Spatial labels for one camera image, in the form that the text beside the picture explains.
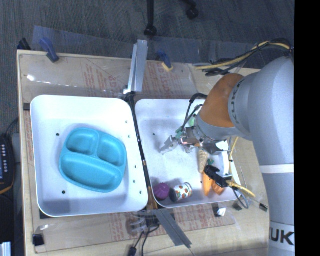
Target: blue plate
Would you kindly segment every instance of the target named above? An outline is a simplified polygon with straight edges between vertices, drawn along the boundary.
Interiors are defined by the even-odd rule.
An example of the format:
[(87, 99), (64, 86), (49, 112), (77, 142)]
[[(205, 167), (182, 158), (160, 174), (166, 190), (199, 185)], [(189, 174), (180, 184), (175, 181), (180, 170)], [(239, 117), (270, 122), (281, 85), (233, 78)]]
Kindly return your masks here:
[(61, 175), (87, 190), (107, 193), (121, 184), (127, 164), (125, 145), (91, 128), (74, 129), (66, 138), (60, 159)]

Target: black caster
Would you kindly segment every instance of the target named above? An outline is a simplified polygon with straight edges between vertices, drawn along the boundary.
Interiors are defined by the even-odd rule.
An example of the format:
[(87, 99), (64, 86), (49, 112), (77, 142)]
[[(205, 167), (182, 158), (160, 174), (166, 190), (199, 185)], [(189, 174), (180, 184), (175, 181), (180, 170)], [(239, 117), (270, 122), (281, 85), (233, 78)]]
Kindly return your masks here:
[(199, 15), (199, 11), (197, 8), (191, 7), (189, 10), (186, 11), (186, 15), (190, 20), (195, 19)]
[(157, 29), (155, 26), (148, 24), (145, 28), (144, 35), (153, 37), (157, 34)]

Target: purple ball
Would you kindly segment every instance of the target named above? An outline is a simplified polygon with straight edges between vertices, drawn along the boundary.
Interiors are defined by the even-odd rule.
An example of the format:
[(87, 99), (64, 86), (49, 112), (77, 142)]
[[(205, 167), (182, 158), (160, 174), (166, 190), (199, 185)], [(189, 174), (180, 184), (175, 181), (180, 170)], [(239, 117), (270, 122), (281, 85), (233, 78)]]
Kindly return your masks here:
[(165, 183), (159, 183), (153, 188), (154, 196), (157, 200), (165, 200), (169, 196), (170, 187)]

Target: can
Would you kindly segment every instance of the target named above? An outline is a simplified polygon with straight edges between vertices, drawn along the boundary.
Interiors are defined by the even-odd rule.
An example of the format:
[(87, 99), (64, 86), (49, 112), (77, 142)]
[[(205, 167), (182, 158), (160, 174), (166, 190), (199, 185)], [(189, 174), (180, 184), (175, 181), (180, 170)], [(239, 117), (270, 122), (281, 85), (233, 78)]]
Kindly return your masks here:
[(192, 193), (193, 191), (190, 183), (184, 182), (180, 185), (170, 188), (169, 197), (172, 202), (178, 202), (191, 197)]

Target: chair leg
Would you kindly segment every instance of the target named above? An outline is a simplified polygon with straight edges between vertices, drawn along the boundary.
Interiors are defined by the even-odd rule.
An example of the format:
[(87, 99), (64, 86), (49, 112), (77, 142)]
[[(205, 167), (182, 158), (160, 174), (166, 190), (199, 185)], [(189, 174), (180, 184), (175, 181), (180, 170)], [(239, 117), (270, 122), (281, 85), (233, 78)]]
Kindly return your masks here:
[(147, 8), (148, 25), (144, 30), (144, 35), (155, 36), (157, 34), (157, 29), (154, 26), (155, 1), (146, 0), (146, 8)]
[(190, 20), (195, 19), (196, 17), (198, 17), (199, 11), (197, 9), (196, 2), (193, 1), (193, 0), (182, 0), (182, 1), (184, 1), (186, 4), (190, 5), (190, 8), (186, 11), (187, 17)]

